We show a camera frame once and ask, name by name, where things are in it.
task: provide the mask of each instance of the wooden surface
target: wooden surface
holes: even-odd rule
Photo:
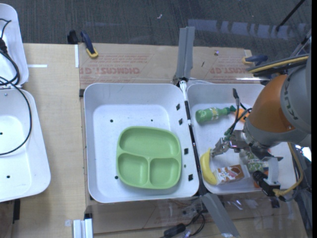
[[[71,238],[71,221],[83,219],[86,209],[79,71],[73,45],[24,44],[29,81],[23,89],[37,104],[52,180],[42,193],[21,198],[20,220],[12,238]],[[241,237],[305,238],[298,206],[289,203],[289,213],[234,221]],[[158,238],[166,228],[95,235],[97,238]],[[208,223],[195,238],[223,237]]]
[[[24,44],[29,81],[23,89],[35,99],[51,169],[41,194],[21,199],[13,238],[70,238],[67,220],[83,219],[85,185],[79,99],[79,73],[73,45]]]

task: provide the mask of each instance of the dark gray floor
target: dark gray floor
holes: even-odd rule
[[[238,47],[270,60],[290,56],[312,27],[306,0],[0,0],[19,15],[23,42],[66,44],[74,29],[96,43],[178,45],[179,28],[196,27],[195,46]]]

